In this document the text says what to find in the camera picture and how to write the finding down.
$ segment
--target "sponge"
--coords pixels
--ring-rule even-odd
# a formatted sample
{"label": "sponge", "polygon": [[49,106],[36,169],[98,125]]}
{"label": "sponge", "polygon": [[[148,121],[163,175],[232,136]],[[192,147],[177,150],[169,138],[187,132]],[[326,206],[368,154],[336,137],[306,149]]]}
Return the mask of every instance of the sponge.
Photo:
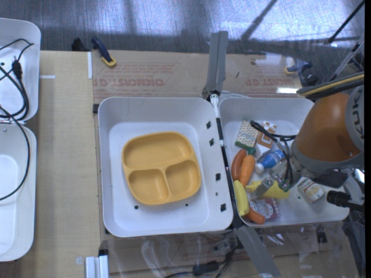
{"label": "sponge", "polygon": [[250,122],[243,120],[238,130],[235,145],[247,150],[249,155],[255,153],[255,141],[259,131],[256,130]]}

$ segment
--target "white plastic tray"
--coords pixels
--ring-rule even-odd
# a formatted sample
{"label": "white plastic tray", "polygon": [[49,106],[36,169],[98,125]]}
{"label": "white plastic tray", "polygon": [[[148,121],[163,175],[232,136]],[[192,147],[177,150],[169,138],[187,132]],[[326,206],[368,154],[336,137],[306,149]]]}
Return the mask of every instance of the white plastic tray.
{"label": "white plastic tray", "polygon": [[[210,103],[201,98],[113,97],[100,104],[98,117],[103,220],[108,231],[133,237],[219,231],[230,225],[233,210]],[[131,138],[160,131],[178,131],[189,139],[202,182],[187,199],[146,206],[129,190],[121,150]]]}
{"label": "white plastic tray", "polygon": [[[38,109],[41,33],[30,22],[0,18],[0,47],[19,38],[33,43],[20,57],[23,83],[30,102],[25,118],[28,120]],[[26,42],[18,41],[1,49],[1,67],[10,71],[14,57],[18,58],[25,46]],[[8,112],[17,111],[23,104],[20,93],[8,78],[0,80],[0,104]],[[31,130],[24,126],[23,129],[30,141],[30,166],[28,176],[19,191],[0,201],[0,262],[19,259],[28,252],[34,240],[37,141]],[[0,125],[0,197],[18,186],[23,179],[26,163],[27,144],[19,127]]]}
{"label": "white plastic tray", "polygon": [[[241,122],[265,120],[277,125],[277,134],[297,134],[313,102],[303,98],[228,98],[220,103],[220,118],[224,133],[224,142],[228,164],[231,165],[234,156],[240,150],[234,145]],[[250,181],[263,180],[268,171],[263,174],[253,173]],[[277,199],[281,216],[267,220],[264,225],[242,219],[247,225],[256,227],[296,225],[315,222],[341,221],[349,213],[348,208],[338,207],[326,201],[326,196],[310,203],[295,185],[290,190],[288,199]],[[325,193],[328,190],[344,191],[343,188],[333,189],[321,186]]]}

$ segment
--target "yellow plate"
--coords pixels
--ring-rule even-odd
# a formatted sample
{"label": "yellow plate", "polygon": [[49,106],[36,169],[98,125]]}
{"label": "yellow plate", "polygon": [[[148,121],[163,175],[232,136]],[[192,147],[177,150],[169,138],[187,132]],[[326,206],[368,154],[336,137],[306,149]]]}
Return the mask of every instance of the yellow plate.
{"label": "yellow plate", "polygon": [[186,199],[201,186],[194,149],[184,135],[175,131],[129,140],[122,148],[121,160],[132,195],[146,205]]}

